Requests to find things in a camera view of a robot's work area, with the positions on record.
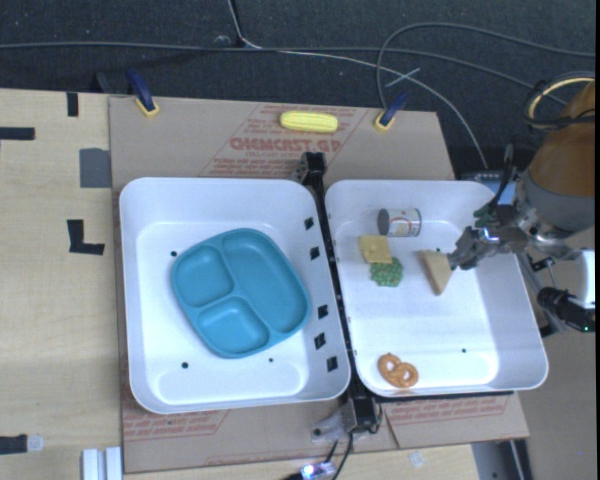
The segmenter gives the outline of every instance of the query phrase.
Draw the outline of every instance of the cardboard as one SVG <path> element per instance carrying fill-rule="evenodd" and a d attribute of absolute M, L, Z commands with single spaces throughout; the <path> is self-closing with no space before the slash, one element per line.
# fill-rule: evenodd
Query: cardboard
<path fill-rule="evenodd" d="M 159 98 L 147 118 L 133 97 L 109 99 L 114 246 L 121 354 L 126 473 L 324 457 L 332 442 L 315 425 L 337 400 L 263 408 L 158 415 L 142 409 L 128 387 L 118 199 L 145 176 L 294 178 L 305 151 L 327 160 L 327 187 L 341 179 L 454 179 L 437 116 L 401 111 L 381 132 L 378 109 Z M 338 117 L 333 134 L 282 129 L 286 110 Z M 354 453 L 522 438 L 528 430 L 517 394 L 382 404 L 380 431 L 363 435 Z M 342 439 L 338 452 L 346 443 Z"/>

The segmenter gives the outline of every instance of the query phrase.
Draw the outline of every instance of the blue plate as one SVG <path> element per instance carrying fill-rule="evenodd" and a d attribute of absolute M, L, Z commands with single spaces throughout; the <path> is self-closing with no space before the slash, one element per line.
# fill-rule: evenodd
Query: blue plate
<path fill-rule="evenodd" d="M 255 229 L 216 235 L 171 271 L 180 307 L 204 343 L 240 358 L 287 339 L 309 318 L 309 294 L 271 238 Z"/>

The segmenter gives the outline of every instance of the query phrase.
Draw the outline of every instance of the blue clip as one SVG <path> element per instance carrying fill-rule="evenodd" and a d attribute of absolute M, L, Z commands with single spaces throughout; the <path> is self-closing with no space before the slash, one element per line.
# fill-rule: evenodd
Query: blue clip
<path fill-rule="evenodd" d="M 389 108 L 378 115 L 374 122 L 376 128 L 383 132 L 388 130 L 395 121 L 394 116 L 396 115 L 396 112 L 398 112 L 398 110 L 402 110 L 406 101 L 407 93 L 405 91 L 401 91 L 396 99 L 393 100 L 393 103 L 389 105 Z"/>
<path fill-rule="evenodd" d="M 160 107 L 158 107 L 157 103 L 154 103 L 149 87 L 144 78 L 140 76 L 140 73 L 128 68 L 125 71 L 125 75 L 136 95 L 136 104 L 142 113 L 147 117 L 153 117 L 160 112 Z"/>

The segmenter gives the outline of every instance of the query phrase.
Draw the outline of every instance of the dark background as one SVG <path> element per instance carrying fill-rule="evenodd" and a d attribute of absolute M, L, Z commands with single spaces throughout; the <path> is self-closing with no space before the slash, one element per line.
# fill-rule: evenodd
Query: dark background
<path fill-rule="evenodd" d="M 595 71 L 596 0 L 232 1 L 237 23 L 228 0 L 0 0 L 0 45 L 102 41 L 213 49 L 0 48 L 0 87 L 128 93 L 124 73 L 133 67 L 155 96 L 379 108 L 376 70 L 360 61 L 375 64 L 393 32 L 413 27 L 389 44 L 410 53 L 385 52 L 382 66 L 415 70 L 416 81 L 384 87 L 397 76 L 383 72 L 383 94 L 390 103 L 406 90 L 407 110 L 438 114 L 460 176 L 502 168 L 506 144 L 528 136 L 522 108 L 537 83 Z M 422 25 L 440 23 L 455 26 Z M 320 55 L 256 47 L 311 47 Z M 570 94 L 556 96 L 565 101 Z M 562 104 L 547 100 L 541 111 L 554 116 Z M 523 168 L 534 146 L 519 144 L 516 164 Z"/>

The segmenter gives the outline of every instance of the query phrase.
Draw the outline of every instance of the brown pretzel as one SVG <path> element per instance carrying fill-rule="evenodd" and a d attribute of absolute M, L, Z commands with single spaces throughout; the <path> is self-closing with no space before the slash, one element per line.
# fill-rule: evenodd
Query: brown pretzel
<path fill-rule="evenodd" d="M 403 363 L 398 356 L 385 354 L 378 359 L 378 369 L 391 385 L 410 388 L 418 382 L 418 370 L 411 363 Z"/>

